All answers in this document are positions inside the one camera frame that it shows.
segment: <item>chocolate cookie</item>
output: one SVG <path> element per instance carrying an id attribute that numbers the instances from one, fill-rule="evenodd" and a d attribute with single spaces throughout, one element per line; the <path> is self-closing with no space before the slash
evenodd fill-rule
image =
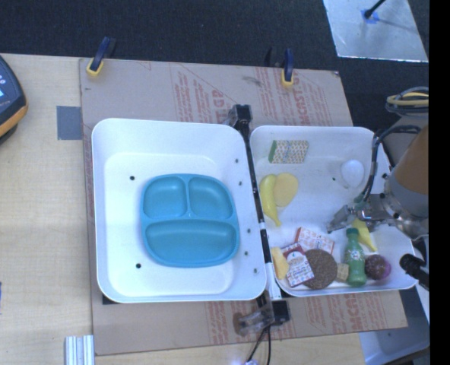
<path id="1" fill-rule="evenodd" d="M 330 285 L 337 277 L 337 262 L 333 256 L 321 249 L 306 250 L 305 254 L 315 277 L 304 284 L 311 289 L 322 289 Z"/>

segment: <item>table surface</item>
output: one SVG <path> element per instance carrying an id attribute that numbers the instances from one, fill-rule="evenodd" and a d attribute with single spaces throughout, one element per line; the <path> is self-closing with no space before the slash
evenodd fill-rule
<path id="1" fill-rule="evenodd" d="M 56 109 L 80 106 L 78 58 L 3 55 L 29 112 L 0 146 L 0 363 L 65 363 L 65 337 L 92 334 L 81 140 Z M 96 357 L 96 364 L 242 364 L 254 344 Z M 255 359 L 265 363 L 267 342 Z M 271 363 L 363 363 L 359 335 L 272 341 Z"/>

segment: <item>blue divided plate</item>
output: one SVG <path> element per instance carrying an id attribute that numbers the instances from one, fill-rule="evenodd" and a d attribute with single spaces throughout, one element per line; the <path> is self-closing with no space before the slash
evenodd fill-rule
<path id="1" fill-rule="evenodd" d="M 228 188 L 198 174 L 151 179 L 142 190 L 144 245 L 156 262 L 180 268 L 223 264 L 239 248 L 239 222 Z"/>

